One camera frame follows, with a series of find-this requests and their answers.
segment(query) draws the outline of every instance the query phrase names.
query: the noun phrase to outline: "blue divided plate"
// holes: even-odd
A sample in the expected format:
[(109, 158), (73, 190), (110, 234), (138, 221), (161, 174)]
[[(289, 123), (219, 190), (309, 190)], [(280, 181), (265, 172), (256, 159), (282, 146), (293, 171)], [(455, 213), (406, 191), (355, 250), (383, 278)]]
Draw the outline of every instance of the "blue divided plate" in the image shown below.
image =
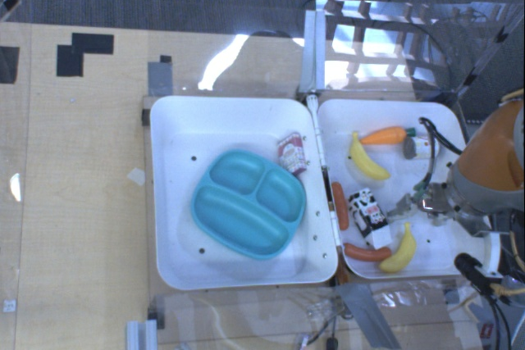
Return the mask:
[(220, 243), (262, 260), (290, 243), (305, 206), (304, 187), (290, 172), (235, 149), (210, 165), (194, 191), (191, 214)]

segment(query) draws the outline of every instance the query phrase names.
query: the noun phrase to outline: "hot dog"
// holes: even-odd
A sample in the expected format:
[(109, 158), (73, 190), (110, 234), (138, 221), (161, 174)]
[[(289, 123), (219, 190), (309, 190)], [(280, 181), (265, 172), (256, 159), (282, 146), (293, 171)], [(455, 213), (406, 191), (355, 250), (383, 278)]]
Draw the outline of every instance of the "hot dog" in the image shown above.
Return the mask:
[(343, 187), (341, 187), (341, 184), (339, 183), (331, 183), (331, 191), (334, 196), (334, 204), (336, 205), (339, 229), (347, 230), (349, 227), (348, 207), (346, 205), (346, 198), (345, 193), (343, 193)]
[(392, 255), (392, 251), (388, 247), (365, 249), (356, 247), (351, 243), (345, 243), (345, 255), (360, 261), (383, 261)]

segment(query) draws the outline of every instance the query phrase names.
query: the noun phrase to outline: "cow print carton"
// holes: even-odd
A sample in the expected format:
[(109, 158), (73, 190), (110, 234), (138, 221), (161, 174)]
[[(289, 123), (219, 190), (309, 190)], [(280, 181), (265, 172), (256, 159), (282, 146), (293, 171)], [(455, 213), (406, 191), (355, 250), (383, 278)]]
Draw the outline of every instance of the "cow print carton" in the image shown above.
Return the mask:
[(370, 189), (360, 189), (349, 201), (350, 213), (367, 243), (375, 249), (389, 245), (392, 242), (390, 226)]

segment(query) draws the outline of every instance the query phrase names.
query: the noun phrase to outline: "white plastic tray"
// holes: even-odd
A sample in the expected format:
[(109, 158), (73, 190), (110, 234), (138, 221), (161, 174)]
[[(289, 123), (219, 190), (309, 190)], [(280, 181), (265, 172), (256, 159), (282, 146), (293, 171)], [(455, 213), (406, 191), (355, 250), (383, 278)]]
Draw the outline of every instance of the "white plastic tray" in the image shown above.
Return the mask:
[[(339, 181), (346, 197), (369, 187), (384, 212), (393, 209), (405, 193), (413, 191), (413, 186), (427, 172), (428, 160), (406, 160), (402, 153), (402, 145), (366, 146), (370, 157), (391, 173), (391, 177), (386, 181), (370, 180), (347, 158), (354, 130), (360, 134), (368, 134), (374, 130), (400, 125), (405, 128), (415, 127), (418, 134), (425, 134), (424, 127), (418, 123), (418, 118), (425, 116), (432, 120), (437, 129), (452, 143), (459, 148), (464, 146), (456, 116), (440, 104), (334, 99), (320, 106), (318, 116), (331, 182)], [(436, 160), (436, 172), (432, 182), (445, 181), (448, 173), (446, 164), (456, 159), (456, 155), (442, 148)], [(477, 258), (487, 271), (497, 271), (500, 258), (500, 241), (497, 235), (491, 234), (484, 239), (473, 238), (453, 220), (446, 221), (442, 226), (433, 225), (421, 211), (414, 212), (407, 221), (411, 222), (418, 248), (406, 268), (399, 273), (388, 275), (379, 270), (377, 263), (346, 257), (349, 268), (368, 279), (458, 275), (459, 272), (454, 267), (454, 258), (461, 252), (467, 252)], [(404, 222), (405, 220), (398, 220), (391, 224), (393, 251), (397, 249), (403, 234)], [(343, 242), (366, 247), (352, 217), (350, 227), (341, 232), (341, 237)]]
[[(191, 217), (191, 197), (213, 160), (234, 148), (277, 162), (277, 143), (305, 136), (310, 161), (299, 175), (307, 196), (303, 221), (271, 260), (243, 256), (205, 234)], [(151, 110), (157, 268), (176, 289), (316, 283), (337, 267), (312, 118), (288, 99), (165, 97)]]

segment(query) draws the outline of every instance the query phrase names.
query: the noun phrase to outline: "toy banana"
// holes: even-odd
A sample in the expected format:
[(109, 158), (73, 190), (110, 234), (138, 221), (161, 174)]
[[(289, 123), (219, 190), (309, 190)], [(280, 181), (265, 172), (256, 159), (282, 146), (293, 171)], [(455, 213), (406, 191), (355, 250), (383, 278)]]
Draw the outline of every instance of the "toy banana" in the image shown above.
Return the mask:
[(349, 155), (355, 162), (355, 165), (370, 178), (375, 180), (386, 180), (390, 178), (388, 170), (376, 164), (367, 152), (364, 150), (363, 145), (359, 141), (358, 132), (352, 133), (352, 144), (350, 146)]
[(385, 273), (397, 273), (403, 270), (413, 258), (416, 253), (416, 239), (414, 239), (412, 232), (410, 232), (410, 224), (405, 222), (404, 234), (399, 244), (397, 251), (391, 256), (381, 262), (379, 268)]

